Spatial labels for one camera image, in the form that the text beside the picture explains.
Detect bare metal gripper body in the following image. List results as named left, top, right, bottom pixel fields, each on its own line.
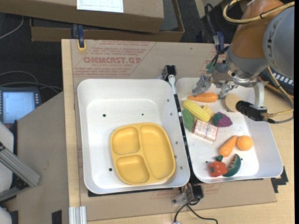
left=211, top=63, right=259, bottom=87

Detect yellow wedge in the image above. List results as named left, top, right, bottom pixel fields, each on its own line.
left=202, top=105, right=215, bottom=118

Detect yellow divided plate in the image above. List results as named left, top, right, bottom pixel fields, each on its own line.
left=109, top=122, right=177, bottom=186

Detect yellow corn cob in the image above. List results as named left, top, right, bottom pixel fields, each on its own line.
left=182, top=99, right=211, bottom=123

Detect tan round biscuit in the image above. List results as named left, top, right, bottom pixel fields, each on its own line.
left=224, top=93, right=243, bottom=113

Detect green watermelon slice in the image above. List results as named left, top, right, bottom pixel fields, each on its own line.
left=222, top=153, right=242, bottom=178

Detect orange fruit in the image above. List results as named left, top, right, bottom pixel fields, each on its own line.
left=236, top=135, right=254, bottom=151

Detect open brown cardboard box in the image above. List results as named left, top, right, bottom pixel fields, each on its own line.
left=29, top=0, right=185, bottom=42

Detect black block with thin wires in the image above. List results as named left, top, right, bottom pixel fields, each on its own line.
left=163, top=64, right=177, bottom=79
left=186, top=184, right=204, bottom=201

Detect pink and white carton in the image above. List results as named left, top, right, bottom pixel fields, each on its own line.
left=192, top=119, right=219, bottom=142

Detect brown cardboard board red print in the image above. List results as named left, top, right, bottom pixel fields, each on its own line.
left=70, top=39, right=278, bottom=221

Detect white plastic tray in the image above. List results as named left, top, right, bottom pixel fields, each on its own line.
left=175, top=77, right=284, bottom=184
left=77, top=78, right=191, bottom=195

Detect brown cardboard box white label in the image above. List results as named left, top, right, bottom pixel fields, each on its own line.
left=0, top=0, right=164, bottom=34

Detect green lettuce leaf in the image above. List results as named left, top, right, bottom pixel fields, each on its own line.
left=182, top=108, right=196, bottom=133

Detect red bell pepper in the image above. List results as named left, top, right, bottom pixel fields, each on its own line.
left=207, top=161, right=228, bottom=178

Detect black cylinder on white bracket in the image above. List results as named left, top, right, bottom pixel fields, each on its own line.
left=235, top=82, right=268, bottom=122

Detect orange carrot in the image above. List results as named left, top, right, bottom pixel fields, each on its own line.
left=187, top=92, right=219, bottom=103
left=214, top=135, right=238, bottom=162

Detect thin black and white rod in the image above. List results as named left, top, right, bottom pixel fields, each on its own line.
left=168, top=75, right=195, bottom=184

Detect purple grapes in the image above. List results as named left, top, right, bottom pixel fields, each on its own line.
left=212, top=112, right=233, bottom=128

